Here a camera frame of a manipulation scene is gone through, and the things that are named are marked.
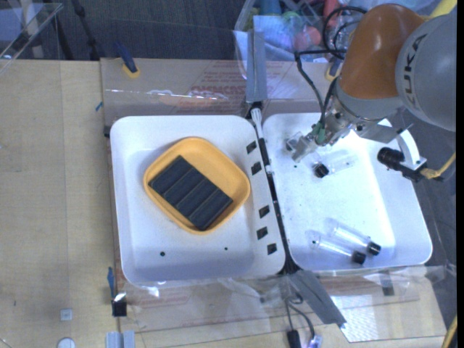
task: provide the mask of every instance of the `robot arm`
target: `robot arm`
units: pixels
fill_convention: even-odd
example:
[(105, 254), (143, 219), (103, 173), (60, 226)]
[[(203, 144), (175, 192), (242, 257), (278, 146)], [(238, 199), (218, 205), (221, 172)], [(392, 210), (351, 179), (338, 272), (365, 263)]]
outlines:
[(396, 4), (367, 12), (353, 35), (341, 75), (329, 88), (331, 103), (321, 119), (323, 125), (298, 140), (293, 159), (299, 162), (351, 130), (382, 143), (399, 138), (400, 146), (407, 146), (408, 135), (379, 125), (400, 107), (427, 123), (455, 131), (456, 46), (455, 12), (431, 20)]

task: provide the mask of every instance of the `transparent plastic sheet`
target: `transparent plastic sheet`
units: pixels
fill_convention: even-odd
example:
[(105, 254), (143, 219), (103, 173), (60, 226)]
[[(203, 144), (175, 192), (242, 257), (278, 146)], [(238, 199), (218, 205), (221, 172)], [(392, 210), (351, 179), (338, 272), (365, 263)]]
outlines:
[[(40, 6), (42, 44), (59, 57), (58, 6)], [(23, 44), (0, 75), (0, 346), (55, 347), (71, 333), (60, 63), (22, 59)]]
[(12, 7), (0, 2), (0, 76), (26, 49), (37, 58), (46, 58), (39, 38), (42, 30), (53, 25), (62, 9), (61, 4), (34, 3), (27, 7)]
[[(357, 275), (321, 275), (347, 320), (341, 332), (348, 342), (443, 336), (446, 328), (432, 287), (444, 267), (410, 267)], [(220, 279), (190, 286), (134, 288), (127, 292), (128, 316), (122, 331), (134, 330), (142, 347), (174, 347), (289, 330), (285, 300), (294, 295), (286, 276), (259, 280)], [(315, 326), (322, 324), (309, 305), (295, 305)], [(304, 319), (291, 311), (303, 341), (310, 333)]]
[[(327, 48), (346, 50), (363, 15), (362, 12), (348, 9), (327, 18), (318, 15), (316, 11), (313, 16), (297, 14), (291, 10), (288, 13), (294, 14), (253, 17), (253, 30), (263, 37), (267, 61), (293, 62), (296, 51), (323, 51)], [(332, 54), (315, 52), (302, 59), (305, 62), (327, 63), (333, 57)]]
[[(246, 115), (247, 64), (236, 60), (236, 43), (246, 43), (246, 33), (127, 20), (114, 20), (112, 27), (140, 75), (129, 78), (121, 58), (101, 61), (107, 128), (127, 115)], [(152, 57), (138, 58), (134, 33), (144, 36), (145, 52)], [(114, 49), (108, 53), (117, 57)]]

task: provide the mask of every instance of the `black cable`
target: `black cable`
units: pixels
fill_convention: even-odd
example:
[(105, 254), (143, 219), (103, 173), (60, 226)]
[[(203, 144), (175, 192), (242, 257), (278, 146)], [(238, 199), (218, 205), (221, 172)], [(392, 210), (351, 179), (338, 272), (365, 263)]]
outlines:
[[(324, 46), (327, 48), (327, 50), (331, 50), (329, 48), (329, 45), (327, 43), (327, 25), (328, 23), (330, 22), (331, 18), (340, 13), (340, 12), (358, 12), (358, 13), (362, 13), (362, 14), (365, 14), (367, 12), (367, 10), (364, 10), (363, 8), (358, 8), (358, 7), (353, 7), (353, 6), (350, 6), (350, 5), (346, 5), (345, 7), (339, 7), (337, 9), (334, 9), (326, 18), (326, 20), (324, 21), (324, 25), (323, 25), (323, 29), (322, 29), (322, 42), (324, 44)], [(333, 54), (335, 57), (339, 58), (339, 59), (344, 59), (344, 57), (340, 56), (338, 53), (334, 53)]]
[(100, 57), (104, 57), (104, 53), (102, 53), (102, 49), (98, 47), (96, 39), (92, 35), (90, 26), (86, 21), (86, 11), (82, 5), (80, 5), (79, 0), (71, 0), (71, 4), (74, 7), (74, 12), (80, 18), (80, 23), (87, 35), (87, 45), (90, 46), (90, 58), (91, 60), (98, 61)]
[[(45, 4), (50, 4), (53, 1), (52, 0), (42, 0)], [(73, 52), (71, 51), (70, 45), (67, 41), (65, 31), (63, 30), (63, 27), (61, 26), (61, 22), (59, 21), (58, 17), (55, 17), (56, 20), (56, 25), (54, 25), (54, 29), (58, 34), (59, 38), (59, 45), (61, 46), (61, 49), (63, 50), (63, 54), (65, 55), (65, 58), (67, 60), (74, 60), (74, 55)]]
[(349, 27), (350, 25), (356, 25), (357, 23), (359, 23), (360, 21), (359, 20), (355, 20), (353, 22), (346, 22), (344, 23), (343, 25), (340, 26), (340, 28), (335, 32), (335, 35), (333, 35), (333, 47), (335, 48), (335, 50), (337, 50), (338, 48), (336, 47), (336, 40), (337, 38), (339, 37), (340, 33), (347, 27)]
[(331, 84), (328, 86), (327, 94), (326, 94), (326, 99), (324, 101), (323, 109), (320, 112), (320, 119), (319, 122), (322, 125), (323, 128), (326, 127), (326, 112), (327, 112), (327, 106), (328, 103), (330, 102), (330, 99), (332, 97), (332, 94), (334, 93), (334, 87), (335, 87), (335, 82), (337, 78), (334, 78), (331, 82)]
[(290, 323), (290, 330), (287, 331), (287, 340), (289, 342), (289, 346), (290, 348), (302, 348), (302, 343), (299, 338), (299, 332), (298, 330), (295, 330), (295, 328), (293, 327), (293, 323), (291, 321), (289, 302), (287, 299), (285, 299), (285, 308), (286, 308), (287, 317), (289, 318), (289, 323)]
[(318, 98), (318, 103), (320, 107), (320, 124), (324, 127), (326, 124), (326, 110), (328, 106), (328, 102), (332, 96), (332, 92), (334, 89), (335, 85), (335, 80), (332, 81), (328, 88), (328, 92), (326, 94), (326, 99), (325, 101), (322, 100), (322, 97), (320, 96), (319, 90), (316, 88), (315, 84), (313, 81), (310, 79), (310, 77), (307, 75), (307, 73), (303, 70), (303, 64), (301, 61), (301, 55), (304, 54), (325, 54), (325, 53), (333, 53), (335, 52), (334, 50), (326, 50), (326, 49), (321, 49), (321, 50), (305, 50), (305, 51), (296, 51), (294, 53), (295, 60), (297, 61), (297, 68), (299, 73), (303, 76), (303, 78), (307, 81), (308, 84), (310, 84), (311, 88), (313, 89), (314, 93), (316, 94), (316, 97)]
[(299, 310), (298, 308), (296, 308), (294, 305), (300, 305), (303, 303), (303, 299), (299, 298), (298, 299), (298, 302), (295, 302), (295, 301), (292, 301), (290, 300), (290, 298), (286, 298), (285, 299), (285, 307), (286, 307), (286, 310), (287, 310), (287, 315), (289, 317), (289, 322), (290, 322), (290, 328), (292, 330), (294, 330), (293, 328), (293, 324), (291, 322), (291, 316), (290, 316), (290, 310), (289, 308), (291, 308), (292, 310), (294, 310), (296, 313), (298, 313), (299, 315), (301, 315), (304, 320), (306, 321), (306, 324), (308, 325), (308, 327), (310, 328), (310, 333), (311, 333), (311, 339), (314, 339), (315, 337), (315, 330), (314, 330), (314, 325), (312, 324), (311, 320), (301, 311)]
[(5, 340), (3, 340), (2, 338), (0, 338), (0, 342), (5, 344), (8, 348), (13, 348), (11, 345), (9, 345), (8, 343), (5, 342)]

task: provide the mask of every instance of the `white tray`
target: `white tray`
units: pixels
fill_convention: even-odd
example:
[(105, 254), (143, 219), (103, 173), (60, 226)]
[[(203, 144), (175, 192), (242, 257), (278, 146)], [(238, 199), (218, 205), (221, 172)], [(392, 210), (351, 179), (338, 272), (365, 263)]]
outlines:
[(325, 232), (328, 223), (334, 221), (361, 231), (382, 246), (378, 256), (367, 258), (364, 269), (425, 263), (431, 256), (432, 244), (413, 183), (377, 161), (380, 148), (398, 149), (396, 141), (385, 145), (351, 132), (333, 147), (318, 150), (326, 164), (335, 156), (342, 156), (341, 160), (350, 163), (348, 168), (324, 178), (315, 177), (306, 163), (311, 156), (299, 164), (291, 159), (285, 140), (299, 131), (308, 133), (319, 116), (318, 113), (277, 114), (263, 125), (295, 263), (314, 271), (360, 267), (349, 259), (310, 249), (307, 232)]
[[(239, 211), (207, 235), (191, 234), (172, 222), (146, 195), (143, 176), (177, 141), (205, 138), (248, 176), (252, 191)], [(237, 116), (140, 116), (119, 119), (110, 132), (120, 254), (125, 277), (134, 284), (222, 277), (263, 277), (278, 273), (285, 253), (262, 158), (252, 125)], [(259, 209), (270, 212), (260, 217)], [(257, 231), (267, 228), (258, 239)]]

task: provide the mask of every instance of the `blue clip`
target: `blue clip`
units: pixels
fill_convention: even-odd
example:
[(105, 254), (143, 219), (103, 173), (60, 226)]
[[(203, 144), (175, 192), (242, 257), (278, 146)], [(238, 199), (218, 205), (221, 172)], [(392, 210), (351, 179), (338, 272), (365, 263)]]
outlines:
[(128, 49), (123, 46), (119, 41), (115, 42), (115, 49), (117, 54), (121, 57), (124, 61), (123, 69), (127, 72), (127, 74), (135, 78), (138, 76), (138, 68), (136, 63), (134, 62), (131, 53), (129, 53)]
[(111, 291), (111, 299), (115, 298), (115, 275), (113, 275), (113, 269), (108, 267), (107, 280), (109, 284), (109, 290)]

